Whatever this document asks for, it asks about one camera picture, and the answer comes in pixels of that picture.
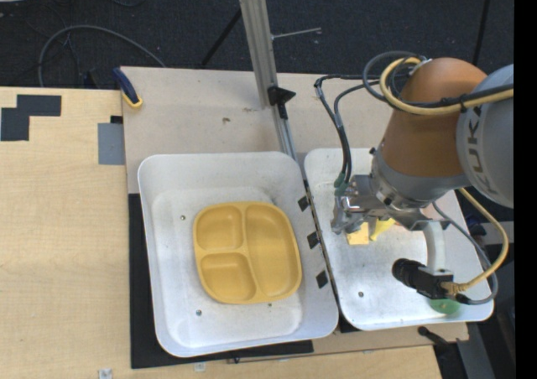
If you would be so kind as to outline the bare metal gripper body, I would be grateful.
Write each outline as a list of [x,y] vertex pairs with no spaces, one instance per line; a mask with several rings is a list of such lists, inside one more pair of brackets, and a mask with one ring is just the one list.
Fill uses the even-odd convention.
[[376,221],[391,218],[409,231],[421,231],[429,218],[422,209],[427,201],[409,199],[394,189],[384,177],[358,174],[335,188],[335,207],[350,213],[363,213],[364,222],[375,227]]

